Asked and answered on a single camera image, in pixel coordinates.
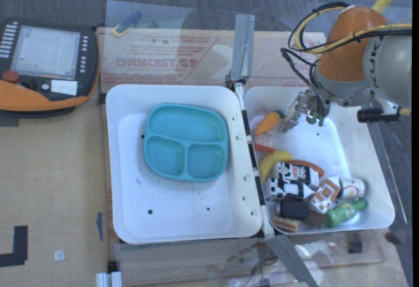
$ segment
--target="emergency stop button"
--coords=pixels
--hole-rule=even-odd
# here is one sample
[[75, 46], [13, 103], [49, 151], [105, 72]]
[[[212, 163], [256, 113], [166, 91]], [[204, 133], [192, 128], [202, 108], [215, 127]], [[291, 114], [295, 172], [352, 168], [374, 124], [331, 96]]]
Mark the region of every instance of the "emergency stop button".
[[8, 70], [3, 73], [3, 80], [9, 83], [13, 83], [14, 85], [19, 82], [19, 73], [14, 70]]

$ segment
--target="blue plate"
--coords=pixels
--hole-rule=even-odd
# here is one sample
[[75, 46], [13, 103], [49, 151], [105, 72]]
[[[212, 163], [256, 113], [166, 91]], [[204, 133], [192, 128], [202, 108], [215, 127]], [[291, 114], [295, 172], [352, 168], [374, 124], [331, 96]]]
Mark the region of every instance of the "blue plate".
[[147, 118], [145, 160], [156, 174], [174, 180], [212, 181], [225, 169], [228, 130], [223, 118], [208, 109], [161, 104]]

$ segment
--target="white plastic container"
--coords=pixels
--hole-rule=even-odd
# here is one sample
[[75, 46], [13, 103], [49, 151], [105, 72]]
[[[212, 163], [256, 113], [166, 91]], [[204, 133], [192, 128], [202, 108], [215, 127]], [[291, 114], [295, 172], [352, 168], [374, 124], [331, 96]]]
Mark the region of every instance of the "white plastic container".
[[[255, 87], [245, 93], [250, 127], [261, 116], [287, 111], [301, 88]], [[149, 112], [162, 103], [205, 107], [226, 121], [229, 146], [224, 173], [213, 182], [184, 182], [153, 174], [144, 159], [143, 138]], [[242, 109], [235, 93], [221, 86], [119, 85], [106, 98], [113, 192], [113, 223], [130, 244], [176, 240], [251, 237], [263, 217], [246, 140]], [[325, 175], [361, 178], [370, 185], [369, 206], [333, 229], [302, 223], [298, 234], [380, 229], [394, 220], [394, 208], [367, 125], [356, 108], [332, 107], [323, 127], [301, 119], [278, 133], [276, 147], [294, 159], [322, 167]], [[263, 154], [257, 152], [260, 162]], [[266, 202], [271, 216], [276, 204]]]

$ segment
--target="banana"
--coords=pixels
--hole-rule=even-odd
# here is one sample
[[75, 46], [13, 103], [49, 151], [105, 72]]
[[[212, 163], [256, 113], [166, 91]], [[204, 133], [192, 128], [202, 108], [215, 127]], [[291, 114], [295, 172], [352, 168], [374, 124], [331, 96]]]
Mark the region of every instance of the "banana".
[[281, 149], [277, 149], [272, 154], [268, 154], [266, 157], [264, 157], [259, 163], [259, 174], [261, 175], [262, 183], [266, 183], [266, 178], [276, 163], [290, 161], [292, 158], [292, 154]]

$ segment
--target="green bottle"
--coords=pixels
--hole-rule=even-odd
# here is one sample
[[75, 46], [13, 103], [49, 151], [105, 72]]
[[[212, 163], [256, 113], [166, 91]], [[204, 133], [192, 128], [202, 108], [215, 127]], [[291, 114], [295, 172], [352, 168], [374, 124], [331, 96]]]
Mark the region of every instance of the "green bottle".
[[338, 224], [353, 218], [357, 211], [364, 210], [368, 203], [365, 199], [356, 202], [344, 202], [326, 212], [325, 227], [335, 227]]

